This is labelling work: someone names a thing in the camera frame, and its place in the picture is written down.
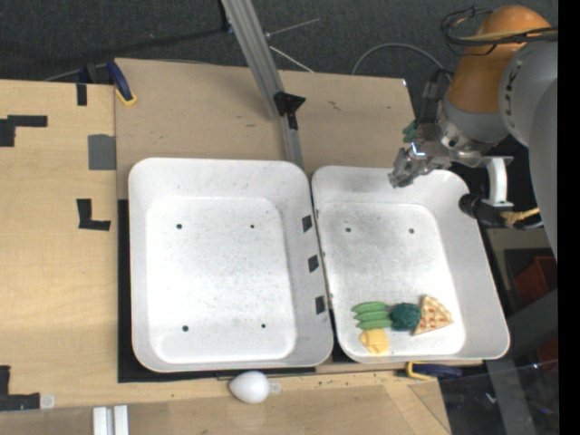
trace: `metal rod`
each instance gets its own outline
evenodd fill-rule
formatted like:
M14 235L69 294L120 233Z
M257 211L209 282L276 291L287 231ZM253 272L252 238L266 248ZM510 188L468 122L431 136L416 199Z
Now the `metal rod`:
M234 34L252 70L257 86L266 101L270 116L279 116L274 96L284 92L284 85L276 69L274 58L266 41L262 25L258 21L251 0L221 0ZM297 130L291 130L286 116L281 118L286 159L304 168L302 150Z

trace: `black tape marking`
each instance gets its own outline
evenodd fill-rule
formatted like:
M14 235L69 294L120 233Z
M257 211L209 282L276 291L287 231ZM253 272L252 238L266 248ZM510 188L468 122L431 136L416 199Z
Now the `black tape marking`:
M15 145L16 127L47 127L47 116L8 115L0 120L0 147Z
M314 301L316 303L316 314L321 314L326 311L326 302L323 296L317 296Z
M312 227L312 217L310 215L304 216L302 218L302 229L307 232L309 228Z
M76 84L76 104L87 106L87 86L83 83Z
M111 228L110 221L92 220L92 202L89 198L77 198L76 206L79 209L79 228L107 231Z
M308 269L313 272L318 267L318 255L308 258Z
M0 411L21 411L40 409L40 393L30 395L8 394L10 366L0 366Z

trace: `blue clamp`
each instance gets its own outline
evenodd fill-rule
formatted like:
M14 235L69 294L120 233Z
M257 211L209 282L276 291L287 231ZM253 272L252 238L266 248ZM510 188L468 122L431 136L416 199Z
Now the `blue clamp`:
M137 96L132 92L129 87L129 83L125 76L123 75L121 68L116 62L110 61L106 63L107 71L111 75L111 78L115 82L115 93L117 98L125 106L132 106L137 101Z

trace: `white tray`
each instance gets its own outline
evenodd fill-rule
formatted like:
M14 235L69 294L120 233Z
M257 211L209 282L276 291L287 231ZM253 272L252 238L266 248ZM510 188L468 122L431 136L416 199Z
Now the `white tray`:
M436 170L392 188L391 169L326 167L312 191L338 341L359 363L494 359L509 334L475 219L459 210L468 193L456 174ZM386 329L384 355L359 341L354 306L418 304L431 295L454 324L417 336Z
M145 159L130 172L129 204L132 344L144 366L299 367L328 357L333 333L301 169Z

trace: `yellow toy food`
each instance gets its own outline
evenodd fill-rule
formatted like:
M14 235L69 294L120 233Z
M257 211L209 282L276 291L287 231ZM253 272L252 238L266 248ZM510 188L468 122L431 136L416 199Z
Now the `yellow toy food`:
M365 330L359 340L372 354L385 353L389 349L389 339L383 329Z

